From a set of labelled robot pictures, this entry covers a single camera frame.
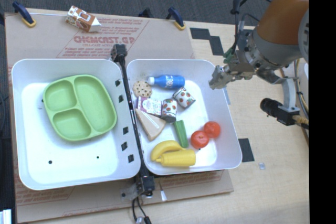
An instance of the green divided plate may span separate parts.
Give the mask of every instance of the green divided plate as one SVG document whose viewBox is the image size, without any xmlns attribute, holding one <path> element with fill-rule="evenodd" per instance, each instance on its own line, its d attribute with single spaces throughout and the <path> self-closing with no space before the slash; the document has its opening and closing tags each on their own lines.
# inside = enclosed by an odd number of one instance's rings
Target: green divided plate
<svg viewBox="0 0 336 224">
<path fill-rule="evenodd" d="M 117 122 L 111 97 L 102 82 L 81 74 L 50 83 L 43 102 L 56 133 L 68 141 L 104 134 Z"/>
</svg>

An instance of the blue bottle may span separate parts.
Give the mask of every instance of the blue bottle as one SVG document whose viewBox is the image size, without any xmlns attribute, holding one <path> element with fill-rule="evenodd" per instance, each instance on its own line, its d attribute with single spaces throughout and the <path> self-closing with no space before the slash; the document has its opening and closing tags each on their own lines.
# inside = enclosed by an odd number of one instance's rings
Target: blue bottle
<svg viewBox="0 0 336 224">
<path fill-rule="evenodd" d="M 178 89 L 183 87 L 185 83 L 183 76 L 162 75 L 159 77 L 149 77 L 149 85 L 158 85 L 167 89 Z"/>
</svg>

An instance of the table surface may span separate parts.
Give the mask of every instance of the table surface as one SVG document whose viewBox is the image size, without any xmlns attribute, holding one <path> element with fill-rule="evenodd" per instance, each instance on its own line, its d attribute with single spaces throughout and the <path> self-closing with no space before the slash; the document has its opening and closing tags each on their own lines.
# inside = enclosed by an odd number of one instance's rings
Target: table surface
<svg viewBox="0 0 336 224">
<path fill-rule="evenodd" d="M 234 26 L 185 22 L 196 59 L 223 65 L 208 40 L 193 39 L 191 27 L 209 29 L 220 37 L 226 51 L 234 41 Z M 263 98 L 283 101 L 280 85 L 258 77 L 227 86 L 230 111 L 238 138 L 247 138 L 254 156 L 229 170 L 234 191 L 143 206 L 154 223 L 309 223 L 309 142 L 299 126 L 284 126 L 267 117 L 259 105 Z M 141 211 L 136 208 L 138 216 Z M 38 221 L 61 223 L 134 223 L 132 208 Z"/>
</svg>

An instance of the yellow bottle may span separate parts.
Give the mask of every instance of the yellow bottle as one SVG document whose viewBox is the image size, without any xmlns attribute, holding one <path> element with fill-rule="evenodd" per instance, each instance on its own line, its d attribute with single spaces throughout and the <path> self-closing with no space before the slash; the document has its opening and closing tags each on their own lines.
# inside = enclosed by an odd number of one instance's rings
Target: yellow bottle
<svg viewBox="0 0 336 224">
<path fill-rule="evenodd" d="M 156 161 L 163 166 L 192 166 L 196 163 L 196 154 L 193 150 L 167 152 Z"/>
</svg>

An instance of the tomato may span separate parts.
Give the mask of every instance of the tomato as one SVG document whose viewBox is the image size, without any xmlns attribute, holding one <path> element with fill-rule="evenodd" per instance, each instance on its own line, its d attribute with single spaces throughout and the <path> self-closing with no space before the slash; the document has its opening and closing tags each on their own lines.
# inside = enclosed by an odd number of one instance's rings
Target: tomato
<svg viewBox="0 0 336 224">
<path fill-rule="evenodd" d="M 210 138 L 216 138 L 221 133 L 220 125 L 215 121 L 208 121 L 204 124 L 203 127 L 204 132 L 206 132 L 207 136 Z"/>
<path fill-rule="evenodd" d="M 194 148 L 202 148 L 209 143 L 209 137 L 203 131 L 195 131 L 191 135 L 190 143 Z"/>
</svg>

